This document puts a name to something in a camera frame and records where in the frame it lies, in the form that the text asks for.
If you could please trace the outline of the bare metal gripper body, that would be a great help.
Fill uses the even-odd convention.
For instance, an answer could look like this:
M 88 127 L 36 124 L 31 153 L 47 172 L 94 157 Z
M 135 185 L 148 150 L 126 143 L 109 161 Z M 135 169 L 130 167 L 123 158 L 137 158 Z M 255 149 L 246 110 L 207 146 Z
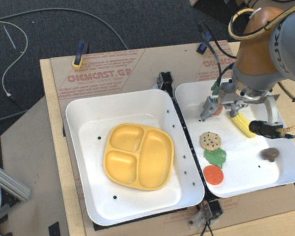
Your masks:
M 263 103 L 270 97 L 268 91 L 258 91 L 249 88 L 239 80 L 223 82 L 218 91 L 222 105 Z

